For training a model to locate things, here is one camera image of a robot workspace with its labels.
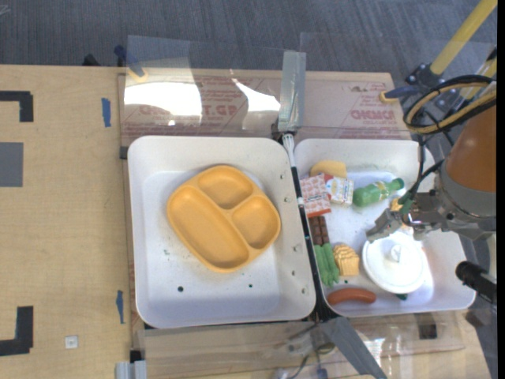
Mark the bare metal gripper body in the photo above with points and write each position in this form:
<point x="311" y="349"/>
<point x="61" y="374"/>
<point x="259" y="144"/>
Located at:
<point x="438" y="207"/>

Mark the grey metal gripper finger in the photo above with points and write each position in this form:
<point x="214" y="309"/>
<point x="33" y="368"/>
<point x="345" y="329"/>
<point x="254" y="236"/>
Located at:
<point x="384" y="223"/>
<point x="419" y="230"/>

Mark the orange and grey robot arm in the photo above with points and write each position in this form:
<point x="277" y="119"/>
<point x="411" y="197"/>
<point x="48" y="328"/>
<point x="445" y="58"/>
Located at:
<point x="473" y="152"/>

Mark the green plastic bottle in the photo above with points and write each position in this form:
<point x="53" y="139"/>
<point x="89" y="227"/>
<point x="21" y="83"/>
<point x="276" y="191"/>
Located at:
<point x="372" y="194"/>

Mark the white pot with lid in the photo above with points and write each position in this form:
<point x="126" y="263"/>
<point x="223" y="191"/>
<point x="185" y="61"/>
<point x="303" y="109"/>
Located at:
<point x="394" y="265"/>

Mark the white plastic tray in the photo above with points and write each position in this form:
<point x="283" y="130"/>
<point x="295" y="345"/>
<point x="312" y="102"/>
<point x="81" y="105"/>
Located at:
<point x="158" y="251"/>
<point x="446" y="275"/>

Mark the yellow sliced bread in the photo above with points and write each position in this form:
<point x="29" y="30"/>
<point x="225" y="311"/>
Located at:
<point x="347" y="261"/>

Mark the small yellow and white carton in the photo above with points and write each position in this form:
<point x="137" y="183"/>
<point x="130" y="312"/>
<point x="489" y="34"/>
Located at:
<point x="341" y="190"/>

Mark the brown chocolate bar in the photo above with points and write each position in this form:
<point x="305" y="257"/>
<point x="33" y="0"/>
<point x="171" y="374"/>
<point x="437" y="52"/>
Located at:
<point x="319" y="230"/>

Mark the small green piece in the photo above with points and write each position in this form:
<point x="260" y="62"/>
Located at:
<point x="402" y="297"/>

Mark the green asparagus bunch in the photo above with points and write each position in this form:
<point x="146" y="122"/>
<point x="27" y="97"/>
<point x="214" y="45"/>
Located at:
<point x="327" y="265"/>

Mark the red and white carton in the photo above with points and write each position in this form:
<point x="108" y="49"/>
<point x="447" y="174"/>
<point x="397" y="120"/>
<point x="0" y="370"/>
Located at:
<point x="315" y="196"/>

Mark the red sausage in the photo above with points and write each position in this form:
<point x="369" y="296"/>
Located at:
<point x="351" y="296"/>

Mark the brown cardboard board, red print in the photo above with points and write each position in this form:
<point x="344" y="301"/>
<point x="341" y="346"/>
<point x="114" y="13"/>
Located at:
<point x="339" y="105"/>

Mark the orange divided plate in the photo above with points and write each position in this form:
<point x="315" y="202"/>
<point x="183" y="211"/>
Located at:
<point x="221" y="219"/>

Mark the black cylinder on white bracket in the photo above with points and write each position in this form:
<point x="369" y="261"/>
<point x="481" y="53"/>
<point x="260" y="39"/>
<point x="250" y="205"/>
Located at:
<point x="473" y="276"/>

